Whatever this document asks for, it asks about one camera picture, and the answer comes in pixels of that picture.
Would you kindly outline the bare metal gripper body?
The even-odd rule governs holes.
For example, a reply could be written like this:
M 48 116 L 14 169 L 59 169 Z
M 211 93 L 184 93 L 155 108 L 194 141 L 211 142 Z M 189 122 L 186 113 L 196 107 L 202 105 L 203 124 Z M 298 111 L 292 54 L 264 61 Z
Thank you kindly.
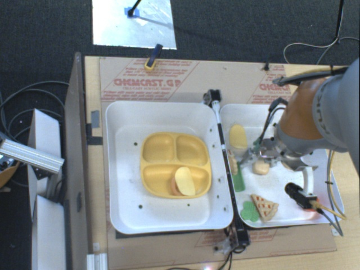
M 303 170 L 301 154 L 288 149 L 281 140 L 274 137 L 262 140 L 259 148 L 260 155 L 276 155 L 277 164 L 282 163 L 291 170 Z

